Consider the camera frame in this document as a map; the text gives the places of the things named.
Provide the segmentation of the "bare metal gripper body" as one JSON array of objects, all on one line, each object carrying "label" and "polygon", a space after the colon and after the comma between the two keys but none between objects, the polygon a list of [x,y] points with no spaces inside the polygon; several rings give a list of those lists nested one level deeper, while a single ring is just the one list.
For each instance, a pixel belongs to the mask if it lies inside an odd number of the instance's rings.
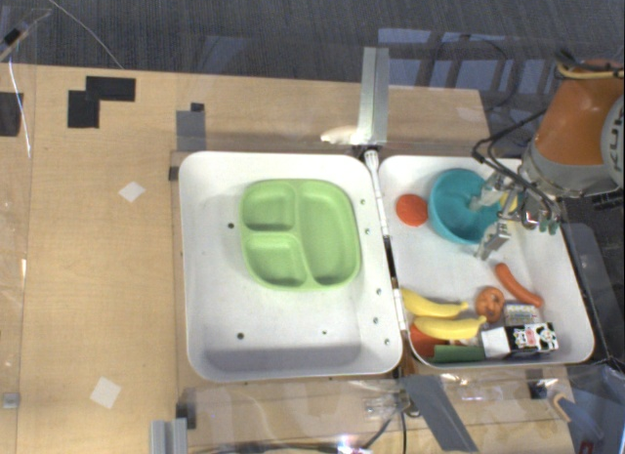
[{"label": "bare metal gripper body", "polygon": [[524,228],[559,228],[559,204],[536,185],[521,177],[493,172],[487,188],[498,196],[500,222],[518,223]]}]

